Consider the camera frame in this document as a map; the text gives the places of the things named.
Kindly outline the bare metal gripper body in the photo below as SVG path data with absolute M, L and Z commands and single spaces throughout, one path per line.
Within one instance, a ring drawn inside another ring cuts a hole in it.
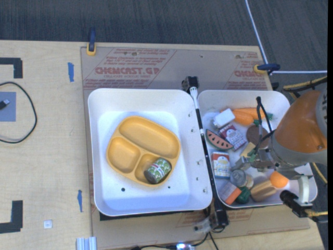
M 275 164 L 273 170 L 276 170 L 276 168 L 280 167 L 280 163 L 273 158 L 272 152 L 269 148 L 259 149 L 256 155 L 256 160 L 273 162 Z

